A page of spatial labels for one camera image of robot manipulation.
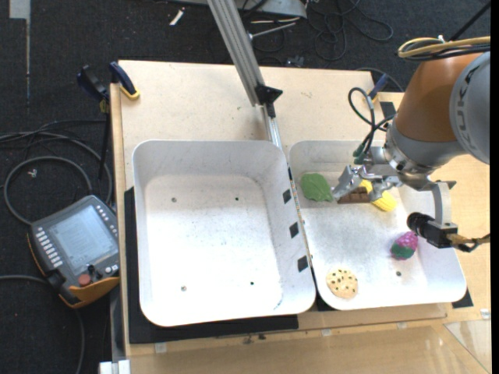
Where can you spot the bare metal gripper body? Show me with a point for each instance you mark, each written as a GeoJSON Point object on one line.
{"type": "Point", "coordinates": [384, 166]}

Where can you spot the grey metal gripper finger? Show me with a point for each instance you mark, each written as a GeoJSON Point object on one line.
{"type": "Point", "coordinates": [345, 181]}
{"type": "Point", "coordinates": [380, 191]}

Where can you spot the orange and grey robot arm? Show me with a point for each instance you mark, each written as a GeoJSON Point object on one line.
{"type": "Point", "coordinates": [429, 99]}

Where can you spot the yellow corn cob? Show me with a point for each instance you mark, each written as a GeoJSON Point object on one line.
{"type": "Point", "coordinates": [386, 203]}

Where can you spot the brown chocolate bar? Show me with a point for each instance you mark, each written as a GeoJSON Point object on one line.
{"type": "Point", "coordinates": [354, 198]}

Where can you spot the green lettuce leaf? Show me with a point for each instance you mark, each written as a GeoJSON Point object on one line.
{"type": "Point", "coordinates": [316, 187]}

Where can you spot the white plastic tray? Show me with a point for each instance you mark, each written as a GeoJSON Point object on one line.
{"type": "Point", "coordinates": [358, 240]}
{"type": "Point", "coordinates": [210, 232]}

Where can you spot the purple and green grapes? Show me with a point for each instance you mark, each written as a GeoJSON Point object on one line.
{"type": "Point", "coordinates": [404, 245]}

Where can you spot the chocolate chip biscuit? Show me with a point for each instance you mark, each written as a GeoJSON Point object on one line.
{"type": "Point", "coordinates": [342, 283]}

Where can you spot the pale wood board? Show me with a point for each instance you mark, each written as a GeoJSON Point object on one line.
{"type": "Point", "coordinates": [195, 103]}

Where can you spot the black cylinder on white bracket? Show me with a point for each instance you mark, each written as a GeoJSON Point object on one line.
{"type": "Point", "coordinates": [440, 230]}

